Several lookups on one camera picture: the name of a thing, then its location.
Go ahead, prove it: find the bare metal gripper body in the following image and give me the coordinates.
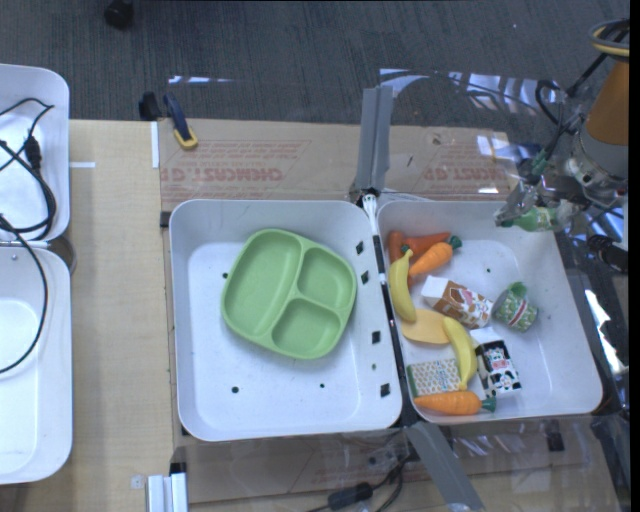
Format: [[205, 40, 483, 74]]
[[528, 158, 629, 210]]

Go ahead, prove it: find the brown and white carton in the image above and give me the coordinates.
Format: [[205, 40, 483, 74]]
[[419, 274, 496, 330]]

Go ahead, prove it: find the black and white cow carton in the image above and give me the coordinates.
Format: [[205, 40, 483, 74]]
[[469, 325, 524, 399]]

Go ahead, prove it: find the yellow banana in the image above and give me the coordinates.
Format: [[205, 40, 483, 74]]
[[441, 315, 480, 392], [387, 247, 418, 324]]

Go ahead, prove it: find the green cup with red stripe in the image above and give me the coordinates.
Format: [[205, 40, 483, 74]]
[[491, 280, 540, 333]]

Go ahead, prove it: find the black block with thin wires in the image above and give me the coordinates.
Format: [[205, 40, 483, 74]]
[[326, 481, 375, 510]]

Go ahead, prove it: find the yellow orange flat slice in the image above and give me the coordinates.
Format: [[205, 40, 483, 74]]
[[400, 307, 452, 346]]

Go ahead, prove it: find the orange carrot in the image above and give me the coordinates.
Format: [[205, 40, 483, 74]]
[[407, 234, 464, 279], [386, 229, 452, 262], [412, 390, 498, 417]]

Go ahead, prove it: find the green plastic bottle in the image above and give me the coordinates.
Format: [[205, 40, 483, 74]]
[[499, 205, 565, 234]]

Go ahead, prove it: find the brown cardboard board red print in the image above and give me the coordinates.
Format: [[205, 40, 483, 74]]
[[156, 116, 604, 505]]

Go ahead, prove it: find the green divided plate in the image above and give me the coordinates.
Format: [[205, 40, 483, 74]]
[[220, 227, 359, 361]]

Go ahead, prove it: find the white plastic tray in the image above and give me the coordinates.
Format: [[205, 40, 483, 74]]
[[168, 198, 404, 443], [375, 198, 605, 427]]

